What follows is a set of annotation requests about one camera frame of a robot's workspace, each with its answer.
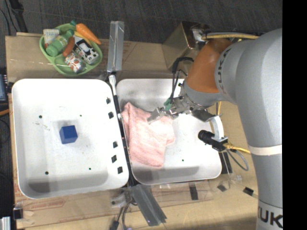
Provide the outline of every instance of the white tray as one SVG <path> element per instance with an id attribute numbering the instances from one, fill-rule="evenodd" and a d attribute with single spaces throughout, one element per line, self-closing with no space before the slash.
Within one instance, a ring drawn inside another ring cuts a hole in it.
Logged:
<path id="1" fill-rule="evenodd" d="M 108 190 L 127 183 L 112 91 L 105 82 L 20 80 L 12 88 L 12 106 L 18 182 L 27 197 Z M 59 131 L 69 125 L 75 125 L 78 138 L 63 145 Z"/>
<path id="2" fill-rule="evenodd" d="M 170 79 L 125 79 L 118 83 L 119 105 L 130 102 L 151 112 L 162 107 L 172 91 Z M 175 97 L 180 88 L 176 88 Z M 132 173 L 141 184 L 167 184 L 197 181 L 217 177 L 222 170 L 219 154 L 210 145 L 198 139 L 202 129 L 212 131 L 210 123 L 204 123 L 191 115 L 180 115 L 173 121 L 176 140 L 165 150 L 165 162 L 161 169 L 132 162 Z"/>

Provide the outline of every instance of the blue object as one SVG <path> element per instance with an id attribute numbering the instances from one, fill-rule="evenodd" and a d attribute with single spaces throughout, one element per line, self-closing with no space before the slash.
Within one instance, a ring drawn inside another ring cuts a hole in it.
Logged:
<path id="1" fill-rule="evenodd" d="M 64 126 L 59 131 L 62 144 L 73 143 L 78 138 L 75 125 Z"/>

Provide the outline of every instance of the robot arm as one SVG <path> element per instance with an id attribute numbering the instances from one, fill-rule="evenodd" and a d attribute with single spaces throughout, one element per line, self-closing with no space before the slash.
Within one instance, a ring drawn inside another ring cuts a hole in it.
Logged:
<path id="1" fill-rule="evenodd" d="M 282 30 L 232 44 L 212 39 L 197 55 L 179 97 L 157 108 L 162 115 L 192 114 L 209 121 L 206 108 L 218 101 L 236 104 L 253 163 L 259 203 L 257 230 L 283 228 Z"/>

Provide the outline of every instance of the orange carrot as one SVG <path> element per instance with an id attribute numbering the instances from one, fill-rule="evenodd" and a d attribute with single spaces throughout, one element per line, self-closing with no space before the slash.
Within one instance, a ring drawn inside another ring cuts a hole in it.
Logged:
<path id="1" fill-rule="evenodd" d="M 63 56 L 66 57 L 73 49 L 75 45 L 75 38 L 73 36 L 71 36 L 69 39 L 68 39 L 68 43 L 66 45 L 66 48 L 64 49 L 63 51 Z"/>
<path id="2" fill-rule="evenodd" d="M 81 35 L 83 35 L 87 39 L 89 39 L 89 40 L 91 40 L 91 41 L 93 41 L 93 42 L 95 42 L 99 45 L 101 44 L 99 39 L 94 35 L 94 33 L 85 24 L 82 24 L 82 23 L 77 24 L 74 20 L 72 20 L 71 25 L 76 26 L 77 32 L 79 32 Z"/>

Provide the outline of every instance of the green bottle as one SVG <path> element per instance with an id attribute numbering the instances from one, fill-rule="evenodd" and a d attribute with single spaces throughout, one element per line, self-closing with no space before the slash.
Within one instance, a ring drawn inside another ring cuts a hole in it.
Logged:
<path id="1" fill-rule="evenodd" d="M 46 48 L 47 54 L 52 57 L 57 56 L 66 47 L 68 39 L 73 35 L 73 30 L 68 29 L 65 34 L 57 36 L 57 38 Z"/>

